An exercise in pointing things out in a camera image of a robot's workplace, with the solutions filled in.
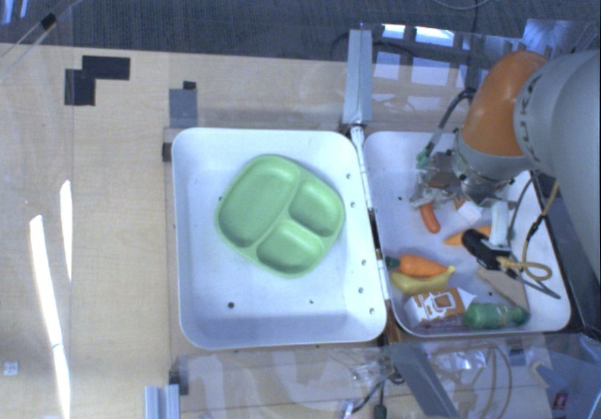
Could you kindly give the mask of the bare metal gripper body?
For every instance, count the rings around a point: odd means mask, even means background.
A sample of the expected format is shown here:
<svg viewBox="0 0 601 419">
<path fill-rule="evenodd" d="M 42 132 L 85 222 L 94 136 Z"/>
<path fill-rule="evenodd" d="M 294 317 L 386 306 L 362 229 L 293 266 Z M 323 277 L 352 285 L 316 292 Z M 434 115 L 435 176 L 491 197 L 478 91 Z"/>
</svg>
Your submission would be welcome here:
<svg viewBox="0 0 601 419">
<path fill-rule="evenodd" d="M 456 175 L 453 165 L 454 153 L 450 149 L 434 152 L 428 159 L 423 178 L 426 198 L 442 201 L 464 197 L 461 180 Z"/>
</svg>

